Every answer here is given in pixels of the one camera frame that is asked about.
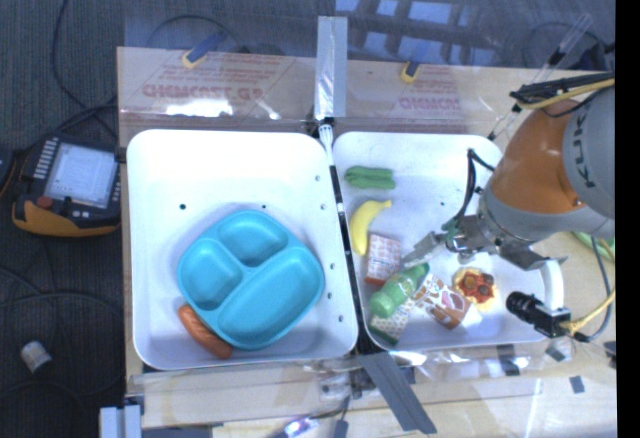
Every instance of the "green plastic bottle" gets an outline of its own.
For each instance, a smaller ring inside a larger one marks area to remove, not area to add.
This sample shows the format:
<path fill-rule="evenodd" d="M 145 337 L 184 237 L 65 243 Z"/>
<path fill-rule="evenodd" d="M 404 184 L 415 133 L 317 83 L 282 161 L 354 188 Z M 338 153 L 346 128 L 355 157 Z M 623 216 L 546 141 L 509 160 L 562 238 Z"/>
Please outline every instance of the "green plastic bottle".
<path fill-rule="evenodd" d="M 369 298 L 369 308 L 374 315 L 391 317 L 402 303 L 418 289 L 420 279 L 429 271 L 429 264 L 417 264 L 389 277 L 382 288 Z"/>

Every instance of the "blue plate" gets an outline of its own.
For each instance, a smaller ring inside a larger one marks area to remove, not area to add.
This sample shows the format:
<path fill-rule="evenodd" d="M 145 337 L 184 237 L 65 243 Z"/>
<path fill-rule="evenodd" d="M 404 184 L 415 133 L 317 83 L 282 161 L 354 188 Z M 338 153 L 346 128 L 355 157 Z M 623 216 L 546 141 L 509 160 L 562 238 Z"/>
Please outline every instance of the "blue plate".
<path fill-rule="evenodd" d="M 315 305 L 322 266 L 271 216 L 234 212 L 200 235 L 178 262 L 187 302 L 219 337 L 239 349 L 267 347 Z"/>

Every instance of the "banana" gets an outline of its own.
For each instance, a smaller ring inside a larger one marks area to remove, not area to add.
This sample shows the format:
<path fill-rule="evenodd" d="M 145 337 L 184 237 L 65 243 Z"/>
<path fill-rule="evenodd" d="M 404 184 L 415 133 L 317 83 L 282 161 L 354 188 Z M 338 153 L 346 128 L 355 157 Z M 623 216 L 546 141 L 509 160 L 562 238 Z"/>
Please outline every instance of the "banana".
<path fill-rule="evenodd" d="M 351 246 L 358 255 L 364 255 L 367 252 L 369 225 L 382 209 L 388 207 L 391 207 L 391 200 L 383 202 L 367 200 L 351 216 L 349 220 Z"/>

